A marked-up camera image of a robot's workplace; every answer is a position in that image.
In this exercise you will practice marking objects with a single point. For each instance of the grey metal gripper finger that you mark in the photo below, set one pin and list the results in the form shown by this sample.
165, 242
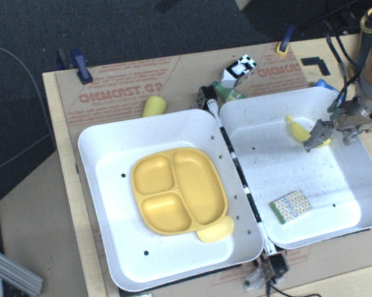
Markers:
315, 139
324, 124

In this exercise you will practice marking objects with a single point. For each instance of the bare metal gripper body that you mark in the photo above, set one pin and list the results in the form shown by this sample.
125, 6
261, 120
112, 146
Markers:
354, 117

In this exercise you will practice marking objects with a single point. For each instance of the yellow banana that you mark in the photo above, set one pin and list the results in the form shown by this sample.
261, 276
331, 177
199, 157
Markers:
297, 130

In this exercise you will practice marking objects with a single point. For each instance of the white plastic tray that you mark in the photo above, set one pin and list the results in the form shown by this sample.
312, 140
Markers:
118, 207
291, 169

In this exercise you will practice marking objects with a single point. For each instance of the blue packet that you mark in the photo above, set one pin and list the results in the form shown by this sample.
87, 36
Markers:
325, 84

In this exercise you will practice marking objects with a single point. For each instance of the thin black and white rod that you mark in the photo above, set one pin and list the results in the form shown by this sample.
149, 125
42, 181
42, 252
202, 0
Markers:
238, 167

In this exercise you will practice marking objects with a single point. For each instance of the black and white milk carton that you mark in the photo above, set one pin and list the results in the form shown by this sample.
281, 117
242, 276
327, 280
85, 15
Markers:
238, 70

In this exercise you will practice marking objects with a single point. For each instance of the yellow divided plate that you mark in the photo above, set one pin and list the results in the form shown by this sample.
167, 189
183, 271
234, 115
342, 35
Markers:
178, 191

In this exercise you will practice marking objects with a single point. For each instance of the yellow plastic bottle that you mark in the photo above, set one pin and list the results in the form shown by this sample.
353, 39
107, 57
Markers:
153, 106

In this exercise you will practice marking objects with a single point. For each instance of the brown cardboard board red print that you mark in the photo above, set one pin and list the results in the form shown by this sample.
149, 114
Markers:
161, 78

